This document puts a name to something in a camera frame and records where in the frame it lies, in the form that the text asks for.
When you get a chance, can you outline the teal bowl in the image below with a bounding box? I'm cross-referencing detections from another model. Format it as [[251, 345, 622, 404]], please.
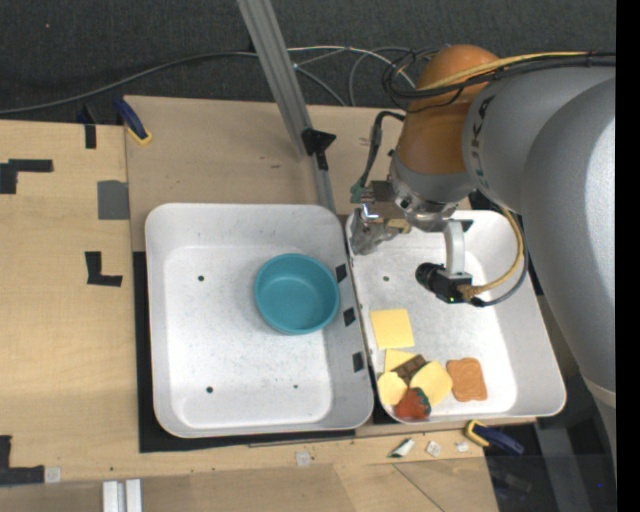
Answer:
[[253, 252, 342, 337]]

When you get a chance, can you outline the yellow rounded toy food piece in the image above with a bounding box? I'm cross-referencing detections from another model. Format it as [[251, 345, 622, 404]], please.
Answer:
[[409, 359, 454, 408]]

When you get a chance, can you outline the pale yellow bread slice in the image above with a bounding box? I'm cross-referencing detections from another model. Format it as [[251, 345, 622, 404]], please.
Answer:
[[376, 370, 409, 408]]

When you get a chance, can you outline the brown toast slice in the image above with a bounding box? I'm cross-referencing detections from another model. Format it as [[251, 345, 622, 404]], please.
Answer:
[[445, 356, 489, 403]]

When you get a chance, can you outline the white plastic tray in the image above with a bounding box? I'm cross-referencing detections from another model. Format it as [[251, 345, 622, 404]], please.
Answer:
[[144, 202, 376, 439], [344, 208, 568, 426]]

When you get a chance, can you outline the yellow square cheese slice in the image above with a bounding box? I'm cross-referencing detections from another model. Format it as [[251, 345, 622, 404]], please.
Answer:
[[369, 307, 417, 351]]

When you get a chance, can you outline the black cylinder on white bracket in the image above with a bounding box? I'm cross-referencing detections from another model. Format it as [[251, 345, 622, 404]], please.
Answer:
[[414, 219, 475, 305]]

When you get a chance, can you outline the yellow cheese wedge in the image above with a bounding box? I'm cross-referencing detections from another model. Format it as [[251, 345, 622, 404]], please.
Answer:
[[383, 348, 417, 374]]

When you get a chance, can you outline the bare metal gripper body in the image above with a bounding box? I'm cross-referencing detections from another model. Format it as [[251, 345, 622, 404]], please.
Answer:
[[356, 180, 459, 235]]

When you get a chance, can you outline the brown chocolate biscuit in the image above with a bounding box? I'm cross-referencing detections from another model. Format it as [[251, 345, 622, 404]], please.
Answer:
[[390, 353, 428, 387]]

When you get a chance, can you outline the red strawberry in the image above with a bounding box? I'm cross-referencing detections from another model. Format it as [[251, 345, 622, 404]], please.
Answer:
[[393, 387, 433, 423]]

